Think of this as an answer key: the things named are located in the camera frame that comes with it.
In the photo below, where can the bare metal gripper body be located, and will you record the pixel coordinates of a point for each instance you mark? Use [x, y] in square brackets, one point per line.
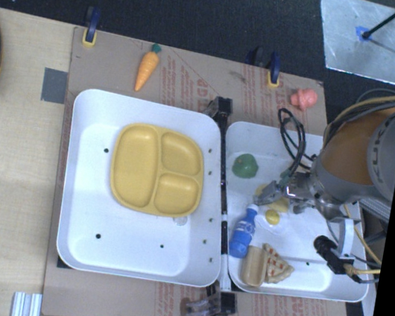
[303, 189]

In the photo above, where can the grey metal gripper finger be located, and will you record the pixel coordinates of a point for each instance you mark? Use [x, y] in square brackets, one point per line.
[268, 193]
[300, 208]

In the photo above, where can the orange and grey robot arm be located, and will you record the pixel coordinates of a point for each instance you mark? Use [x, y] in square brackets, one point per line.
[349, 157]

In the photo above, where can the pale yellow toy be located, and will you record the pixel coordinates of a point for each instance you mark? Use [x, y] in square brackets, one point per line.
[282, 204]

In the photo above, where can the white fried egg yellow yolk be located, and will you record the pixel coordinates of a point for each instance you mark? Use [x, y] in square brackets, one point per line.
[272, 216]

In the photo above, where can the green round toy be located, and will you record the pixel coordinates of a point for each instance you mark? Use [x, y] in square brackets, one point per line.
[245, 166]

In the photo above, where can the white plastic tray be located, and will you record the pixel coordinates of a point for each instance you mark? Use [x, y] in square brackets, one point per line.
[129, 243]
[302, 247]

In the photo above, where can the blue bottle white cap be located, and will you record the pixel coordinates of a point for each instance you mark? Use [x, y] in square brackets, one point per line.
[242, 235]

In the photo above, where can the thin black and white rod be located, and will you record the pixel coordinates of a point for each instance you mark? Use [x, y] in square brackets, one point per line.
[224, 230]

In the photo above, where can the lattice pie slice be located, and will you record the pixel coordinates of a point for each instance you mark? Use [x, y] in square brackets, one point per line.
[278, 268]

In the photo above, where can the tan bread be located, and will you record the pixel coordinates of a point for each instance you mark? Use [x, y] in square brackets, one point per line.
[254, 267]

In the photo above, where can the pink toy lump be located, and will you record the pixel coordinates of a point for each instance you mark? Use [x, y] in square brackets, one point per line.
[303, 97]

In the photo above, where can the yellow divided plate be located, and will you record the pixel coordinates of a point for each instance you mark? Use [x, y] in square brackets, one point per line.
[135, 165]

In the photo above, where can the brown cardboard board red print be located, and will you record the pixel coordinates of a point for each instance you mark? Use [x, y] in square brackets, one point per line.
[197, 74]

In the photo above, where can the orange carrot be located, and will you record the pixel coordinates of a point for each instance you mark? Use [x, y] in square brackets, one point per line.
[147, 67]

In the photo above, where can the black cylinder on white bracket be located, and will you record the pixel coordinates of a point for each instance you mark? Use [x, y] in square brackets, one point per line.
[331, 254]

